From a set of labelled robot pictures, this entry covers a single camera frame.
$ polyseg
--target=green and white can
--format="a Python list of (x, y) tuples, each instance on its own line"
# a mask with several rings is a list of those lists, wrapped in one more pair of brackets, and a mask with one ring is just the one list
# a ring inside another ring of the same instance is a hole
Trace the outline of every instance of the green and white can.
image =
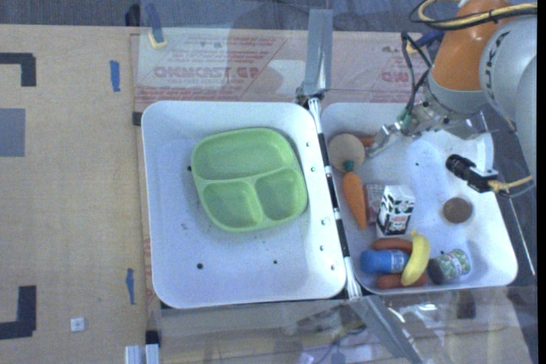
[(427, 272), (434, 284), (444, 284), (467, 274), (470, 271), (470, 260), (465, 251), (454, 249), (428, 262)]

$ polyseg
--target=yellow banana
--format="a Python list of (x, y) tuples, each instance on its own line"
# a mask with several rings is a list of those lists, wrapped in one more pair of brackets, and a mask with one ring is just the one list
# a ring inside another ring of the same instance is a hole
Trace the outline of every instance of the yellow banana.
[(418, 234), (415, 230), (411, 231), (411, 236), (413, 237), (413, 249), (402, 272), (403, 286), (410, 286), (421, 277), (427, 268), (430, 257), (430, 243), (427, 237)]

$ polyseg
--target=gray square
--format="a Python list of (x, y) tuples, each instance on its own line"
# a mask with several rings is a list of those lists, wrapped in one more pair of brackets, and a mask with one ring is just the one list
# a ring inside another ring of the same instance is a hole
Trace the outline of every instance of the gray square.
[(25, 110), (0, 108), (0, 157), (25, 156)]

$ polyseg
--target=green bowl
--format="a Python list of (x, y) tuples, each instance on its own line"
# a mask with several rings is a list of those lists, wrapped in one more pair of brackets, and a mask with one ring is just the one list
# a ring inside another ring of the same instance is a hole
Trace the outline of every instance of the green bowl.
[(231, 130), (201, 140), (191, 170), (206, 214), (220, 228), (244, 232), (293, 220), (307, 189), (288, 140), (268, 128)]

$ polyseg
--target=white tray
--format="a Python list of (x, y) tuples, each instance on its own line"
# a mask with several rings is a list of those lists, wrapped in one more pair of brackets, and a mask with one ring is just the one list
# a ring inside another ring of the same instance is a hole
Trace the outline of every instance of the white tray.
[[(295, 220), (233, 234), (200, 205), (188, 170), (206, 136), (248, 127), (281, 132), (298, 155), (309, 194)], [(142, 116), (152, 278), (173, 308), (331, 298), (346, 270), (312, 116), (290, 103), (161, 101)]]
[[(333, 136), (351, 132), (374, 134), (383, 124), (392, 123), (404, 105), (335, 103), (324, 110), (322, 127), (328, 141)], [(375, 286), (376, 275), (365, 274), (359, 266), (360, 254), (375, 240), (375, 226), (362, 231), (351, 216), (341, 188), (342, 175), (335, 170), (340, 211), (346, 229), (347, 243), (358, 281), (377, 294), (414, 293), (461, 288), (505, 286), (518, 271), (514, 248), (493, 193), (479, 194), (445, 169), (446, 159), (453, 153), (471, 159), (479, 168), (492, 167), (491, 136), (481, 135), (464, 141), (447, 132), (426, 133), (412, 141), (402, 138), (372, 159), (366, 159), (357, 174), (363, 183), (407, 184), (413, 190), (415, 210), (409, 230), (416, 229), (431, 243), (431, 257), (440, 251), (463, 249), (470, 257), (472, 269), (456, 282), (422, 288), (397, 288), (382, 291)], [(473, 204), (473, 215), (464, 223), (453, 224), (441, 216), (443, 203), (459, 196)]]

